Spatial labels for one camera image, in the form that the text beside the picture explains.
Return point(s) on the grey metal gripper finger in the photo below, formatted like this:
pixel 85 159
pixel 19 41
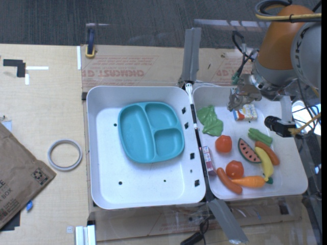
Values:
pixel 233 102
pixel 242 103

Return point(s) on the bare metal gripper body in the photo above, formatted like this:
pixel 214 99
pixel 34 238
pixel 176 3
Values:
pixel 249 87

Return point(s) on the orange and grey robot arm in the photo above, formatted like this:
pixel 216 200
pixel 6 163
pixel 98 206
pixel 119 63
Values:
pixel 277 42

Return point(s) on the white and orange carton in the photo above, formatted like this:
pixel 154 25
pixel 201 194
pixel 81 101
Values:
pixel 247 112

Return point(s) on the green lettuce leaf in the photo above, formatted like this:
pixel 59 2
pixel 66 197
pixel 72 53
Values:
pixel 210 122

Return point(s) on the green asparagus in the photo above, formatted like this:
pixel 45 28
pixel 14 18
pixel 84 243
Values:
pixel 260 136

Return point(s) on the red tomato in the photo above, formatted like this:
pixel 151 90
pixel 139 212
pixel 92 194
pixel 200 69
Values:
pixel 223 144
pixel 234 169

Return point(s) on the watermelon slice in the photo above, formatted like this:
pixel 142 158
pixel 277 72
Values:
pixel 247 153

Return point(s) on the orange sausage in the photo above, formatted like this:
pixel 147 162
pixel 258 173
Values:
pixel 274 155
pixel 228 181

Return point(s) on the yellow banana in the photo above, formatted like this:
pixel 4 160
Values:
pixel 265 162

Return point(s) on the pink carton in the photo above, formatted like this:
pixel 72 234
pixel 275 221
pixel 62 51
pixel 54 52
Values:
pixel 209 161

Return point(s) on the orange carrot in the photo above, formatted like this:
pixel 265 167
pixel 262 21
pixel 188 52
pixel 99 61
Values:
pixel 251 181

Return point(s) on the white plastic tray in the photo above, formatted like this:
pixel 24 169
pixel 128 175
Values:
pixel 143 182
pixel 286 177

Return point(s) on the blue divided plate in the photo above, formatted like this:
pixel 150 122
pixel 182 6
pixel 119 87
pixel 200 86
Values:
pixel 135 134

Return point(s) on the brown cardboard board red print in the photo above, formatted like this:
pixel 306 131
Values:
pixel 122 68

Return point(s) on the brown paper bag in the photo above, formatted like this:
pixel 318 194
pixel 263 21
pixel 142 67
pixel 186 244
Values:
pixel 18 170

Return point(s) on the black cylinder on white bracket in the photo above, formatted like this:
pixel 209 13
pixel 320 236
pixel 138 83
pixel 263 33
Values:
pixel 281 127

